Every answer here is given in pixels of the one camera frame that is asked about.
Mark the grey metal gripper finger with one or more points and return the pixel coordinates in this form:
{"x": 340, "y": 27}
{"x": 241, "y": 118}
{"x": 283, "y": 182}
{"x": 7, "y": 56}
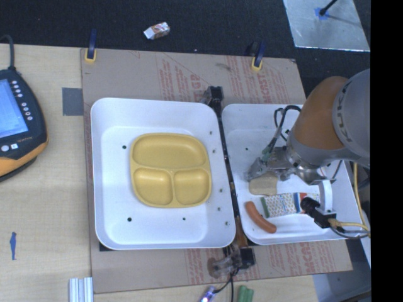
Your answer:
{"x": 252, "y": 170}
{"x": 284, "y": 175}

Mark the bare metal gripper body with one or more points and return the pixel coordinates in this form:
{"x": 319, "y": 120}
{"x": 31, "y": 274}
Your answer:
{"x": 280, "y": 160}

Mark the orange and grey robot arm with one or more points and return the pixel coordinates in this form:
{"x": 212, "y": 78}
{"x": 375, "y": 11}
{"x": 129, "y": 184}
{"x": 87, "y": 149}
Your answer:
{"x": 318, "y": 121}

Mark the beige bread slice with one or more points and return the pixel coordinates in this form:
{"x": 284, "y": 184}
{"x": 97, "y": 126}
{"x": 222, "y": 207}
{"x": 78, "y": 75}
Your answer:
{"x": 262, "y": 186}

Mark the thin black and white rod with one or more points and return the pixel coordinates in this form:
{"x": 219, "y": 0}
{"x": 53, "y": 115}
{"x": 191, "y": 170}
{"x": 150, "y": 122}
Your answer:
{"x": 227, "y": 165}

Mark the white patterned packet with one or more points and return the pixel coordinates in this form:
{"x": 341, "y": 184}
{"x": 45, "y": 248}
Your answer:
{"x": 280, "y": 204}

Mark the white plastic tray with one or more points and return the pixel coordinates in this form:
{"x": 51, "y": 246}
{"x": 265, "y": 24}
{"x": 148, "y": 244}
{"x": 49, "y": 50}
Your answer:
{"x": 248, "y": 127}
{"x": 113, "y": 175}

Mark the orange sausage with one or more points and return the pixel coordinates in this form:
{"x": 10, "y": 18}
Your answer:
{"x": 258, "y": 217}

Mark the yellow divided plate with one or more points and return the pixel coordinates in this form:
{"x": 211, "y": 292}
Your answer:
{"x": 170, "y": 168}

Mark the green toy vegetable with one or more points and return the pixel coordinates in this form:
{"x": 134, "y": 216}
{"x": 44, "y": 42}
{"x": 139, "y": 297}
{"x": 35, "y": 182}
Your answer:
{"x": 245, "y": 294}

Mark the brown cardboard board red print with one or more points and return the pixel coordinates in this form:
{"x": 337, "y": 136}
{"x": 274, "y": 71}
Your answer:
{"x": 132, "y": 74}

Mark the white and orange packet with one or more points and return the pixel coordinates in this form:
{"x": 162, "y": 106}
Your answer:
{"x": 157, "y": 31}

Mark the black cylinder on white bracket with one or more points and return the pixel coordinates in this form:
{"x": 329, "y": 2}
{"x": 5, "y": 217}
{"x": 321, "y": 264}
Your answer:
{"x": 325, "y": 197}

